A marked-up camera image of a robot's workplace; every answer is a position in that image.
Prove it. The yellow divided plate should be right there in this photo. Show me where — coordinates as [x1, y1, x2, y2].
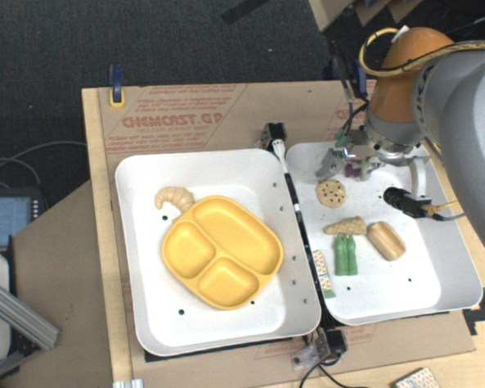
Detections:
[157, 191, 288, 315]

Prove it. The green edged patterned packet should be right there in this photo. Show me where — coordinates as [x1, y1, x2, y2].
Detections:
[389, 365, 446, 388]

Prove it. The green toy asparagus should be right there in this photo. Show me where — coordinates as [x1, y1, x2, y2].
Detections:
[332, 233, 361, 277]

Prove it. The white patterned packet green end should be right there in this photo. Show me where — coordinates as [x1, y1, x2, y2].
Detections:
[311, 248, 338, 301]

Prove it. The tan biscuit with green dots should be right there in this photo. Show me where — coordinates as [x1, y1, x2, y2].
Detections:
[314, 177, 348, 209]

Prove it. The tan waffle cone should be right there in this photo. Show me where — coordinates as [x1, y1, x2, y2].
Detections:
[322, 215, 369, 239]

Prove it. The tan toy bread bun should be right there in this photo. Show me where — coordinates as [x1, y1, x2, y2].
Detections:
[365, 219, 408, 264]

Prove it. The black cylinder on white bracket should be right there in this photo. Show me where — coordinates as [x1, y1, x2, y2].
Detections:
[379, 155, 436, 221]

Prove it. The tan toy croissant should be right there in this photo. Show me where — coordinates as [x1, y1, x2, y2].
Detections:
[153, 185, 197, 216]

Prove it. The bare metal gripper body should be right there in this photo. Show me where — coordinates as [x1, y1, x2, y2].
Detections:
[337, 132, 419, 173]

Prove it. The thin black and white rod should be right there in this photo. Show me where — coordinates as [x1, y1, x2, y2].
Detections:
[271, 136, 330, 336]

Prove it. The white plastic tray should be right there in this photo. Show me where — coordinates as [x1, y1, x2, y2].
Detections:
[284, 132, 485, 330]
[113, 144, 325, 359]

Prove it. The brown cardboard board red print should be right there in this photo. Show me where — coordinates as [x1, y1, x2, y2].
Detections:
[96, 66, 479, 388]

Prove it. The black block with thin wires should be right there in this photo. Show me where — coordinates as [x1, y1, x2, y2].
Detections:
[257, 121, 287, 151]
[289, 329, 350, 371]

